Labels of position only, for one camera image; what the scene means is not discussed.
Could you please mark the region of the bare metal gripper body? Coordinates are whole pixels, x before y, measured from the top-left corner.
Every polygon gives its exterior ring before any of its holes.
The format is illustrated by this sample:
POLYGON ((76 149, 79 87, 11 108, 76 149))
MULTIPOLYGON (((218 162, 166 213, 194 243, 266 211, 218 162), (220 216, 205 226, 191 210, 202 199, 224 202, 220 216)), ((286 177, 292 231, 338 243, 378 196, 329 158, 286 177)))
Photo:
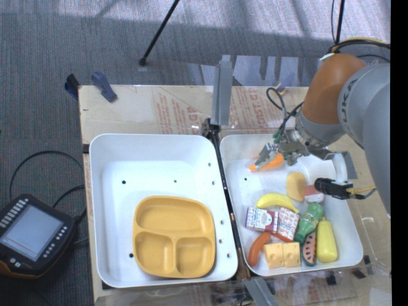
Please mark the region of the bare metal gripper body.
POLYGON ((300 141, 300 134, 295 129, 276 130, 273 143, 284 157, 309 156, 310 152, 300 141))

